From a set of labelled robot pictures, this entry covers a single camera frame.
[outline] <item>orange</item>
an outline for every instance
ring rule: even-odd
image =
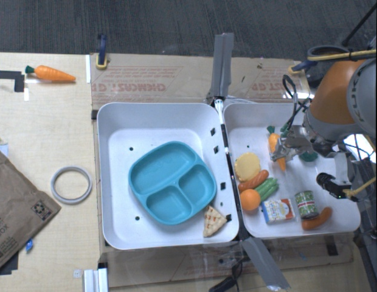
[[[247,189],[240,193],[241,207],[245,211],[252,211],[260,205],[260,195],[254,189]]]

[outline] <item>paper bag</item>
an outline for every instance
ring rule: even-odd
[[[0,152],[0,267],[60,209]]]

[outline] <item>can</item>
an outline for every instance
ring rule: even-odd
[[[295,198],[301,219],[310,220],[319,215],[316,202],[314,200],[314,195],[311,190],[299,192],[295,195]]]

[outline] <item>table surface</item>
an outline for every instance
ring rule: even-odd
[[[91,85],[86,80],[86,56],[0,53],[0,70],[22,71],[26,65],[52,66],[76,76],[75,83],[29,83],[29,100],[15,93],[13,80],[0,79],[0,137],[9,143],[9,159],[37,186],[50,191],[50,180],[60,168],[79,165],[95,183]],[[68,198],[81,195],[86,181],[68,174],[57,181]],[[0,291],[82,291],[74,271],[96,269],[100,257],[97,192],[77,205],[61,204],[59,214],[34,238],[33,249],[19,252],[18,269],[0,276]],[[284,271],[295,291],[369,291],[360,253],[353,261]],[[205,291],[221,279],[175,282],[114,291]],[[245,287],[268,291],[257,273],[242,278]]]

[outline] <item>white cable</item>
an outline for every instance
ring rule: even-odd
[[[74,199],[69,199],[69,198],[64,198],[62,197],[61,195],[58,194],[58,192],[56,191],[56,188],[55,188],[55,183],[56,183],[56,180],[57,178],[63,174],[64,172],[69,172],[69,171],[76,171],[76,172],[79,172],[81,174],[83,174],[85,176],[85,178],[88,180],[88,187],[87,187],[87,190],[86,192],[78,197],[78,198],[74,198]],[[51,181],[50,181],[50,189],[54,195],[54,197],[62,202],[62,203],[66,203],[66,204],[77,204],[81,201],[83,201],[84,199],[86,199],[88,197],[88,195],[91,193],[91,189],[92,189],[92,179],[91,179],[91,175],[84,169],[84,168],[81,168],[81,167],[78,167],[76,165],[70,165],[68,167],[63,167],[61,169],[59,169],[52,177]]]

